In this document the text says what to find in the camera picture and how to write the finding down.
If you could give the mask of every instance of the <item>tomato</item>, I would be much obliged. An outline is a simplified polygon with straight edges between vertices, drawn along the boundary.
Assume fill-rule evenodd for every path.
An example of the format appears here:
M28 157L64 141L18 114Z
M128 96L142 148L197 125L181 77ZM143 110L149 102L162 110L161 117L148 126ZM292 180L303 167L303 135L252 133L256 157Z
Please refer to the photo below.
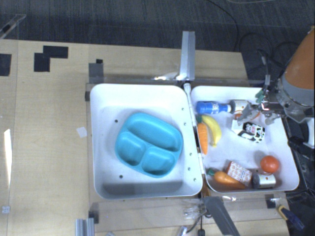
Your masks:
M260 166L264 172L274 173L279 168L279 161L275 157L267 155L261 159Z

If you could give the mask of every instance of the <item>wooden surface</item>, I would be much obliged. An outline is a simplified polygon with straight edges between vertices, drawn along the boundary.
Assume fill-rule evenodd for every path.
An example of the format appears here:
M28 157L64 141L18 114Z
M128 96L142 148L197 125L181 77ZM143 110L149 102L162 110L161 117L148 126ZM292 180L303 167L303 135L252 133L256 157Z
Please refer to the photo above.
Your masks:
M4 53L3 48L9 50L10 45L16 45L16 41L3 41L0 53ZM68 59L51 59L49 73L34 72L34 53L42 53L43 45L68 46ZM89 195L93 196L93 193L89 193L87 138L80 138L76 131L79 127L87 128L84 94L88 82L88 63L103 59L106 74L154 77L179 69L180 50L18 41L18 53L17 50L11 51L14 55L18 54L18 72L16 110L9 111L7 117L14 123L9 196L11 212L7 235L74 235L75 220L87 218L91 200ZM0 78L1 98L4 100L10 97L6 93L12 93L8 85L14 84L14 81L10 81L14 80L14 74L12 70L9 77ZM246 78L241 55L223 52L197 51L196 75ZM167 211L165 207L155 207L150 200L141 201L141 206L136 205L139 201L120 201L118 206L116 202L99 201L99 205L104 206L103 211L107 212L105 220L110 221L105 225L111 225L108 229L114 229L116 236L175 235L183 222L181 203L176 205L180 201L174 202L174 209L170 209L180 213L178 218L173 217L172 213L163 214ZM229 207L241 235L288 235L285 221L274 209L271 211L261 205L255 207L254 204L248 203L244 217L236 212L237 208ZM120 206L129 206L128 212L118 210ZM272 219L261 221L262 212ZM252 220L244 222L249 216ZM205 224L205 228L209 228L207 235L220 235L212 219L205 221ZM5 232L6 216L1 216L0 225L1 234Z

